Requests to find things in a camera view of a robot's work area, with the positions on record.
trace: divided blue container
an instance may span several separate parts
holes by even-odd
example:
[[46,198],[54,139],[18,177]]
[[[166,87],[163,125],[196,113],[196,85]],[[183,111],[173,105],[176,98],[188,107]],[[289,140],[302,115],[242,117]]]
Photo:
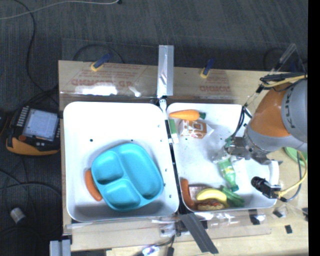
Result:
[[144,148],[134,143],[100,154],[91,165],[91,173],[105,202],[119,212],[151,203],[164,188],[156,164]]

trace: green bowl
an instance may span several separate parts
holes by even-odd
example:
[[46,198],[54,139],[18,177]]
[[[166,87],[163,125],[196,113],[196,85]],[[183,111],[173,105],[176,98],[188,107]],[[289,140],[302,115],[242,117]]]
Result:
[[[292,147],[285,147],[284,148],[285,152],[288,154],[289,157],[291,157],[293,160],[295,160],[296,162],[298,162],[297,159],[297,150],[292,148]],[[306,163],[308,164],[308,152],[301,152],[301,154],[303,155]],[[299,157],[300,160],[300,164],[302,166],[305,166],[304,161],[301,159],[301,157]]]

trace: white cable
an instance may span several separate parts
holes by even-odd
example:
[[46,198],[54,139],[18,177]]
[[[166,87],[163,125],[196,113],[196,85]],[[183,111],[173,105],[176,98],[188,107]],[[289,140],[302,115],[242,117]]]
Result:
[[24,13],[21,13],[21,14],[17,14],[17,15],[14,15],[14,16],[0,17],[0,21],[1,21],[1,20],[8,20],[8,19],[17,18],[17,17],[23,16],[23,15],[35,13],[35,12],[38,12],[38,11],[40,11],[40,10],[43,10],[43,9],[46,9],[46,8],[50,8],[50,7],[53,7],[53,6],[57,6],[57,5],[60,5],[60,4],[65,4],[65,3],[80,3],[80,4],[92,4],[92,5],[113,5],[113,4],[116,4],[116,3],[119,2],[119,1],[120,1],[120,0],[115,0],[115,1],[113,1],[113,2],[86,2],[86,1],[73,1],[73,0],[68,0],[68,1],[56,2],[56,3],[53,3],[53,4],[49,4],[49,5],[47,5],[47,6],[41,7],[41,8],[39,8],[39,9],[27,11],[27,12],[24,12]]

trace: button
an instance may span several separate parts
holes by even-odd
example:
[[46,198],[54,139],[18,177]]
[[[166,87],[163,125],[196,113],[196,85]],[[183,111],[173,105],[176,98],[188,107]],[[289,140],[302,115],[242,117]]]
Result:
[[21,141],[21,142],[26,141],[26,139],[27,139],[27,137],[24,136],[24,135],[19,135],[19,137],[18,137],[18,140]]

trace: device screen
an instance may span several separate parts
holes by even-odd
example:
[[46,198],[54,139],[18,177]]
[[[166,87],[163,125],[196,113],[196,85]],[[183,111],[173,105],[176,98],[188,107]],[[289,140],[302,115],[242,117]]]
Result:
[[22,134],[52,142],[55,138],[58,121],[56,113],[31,108]]

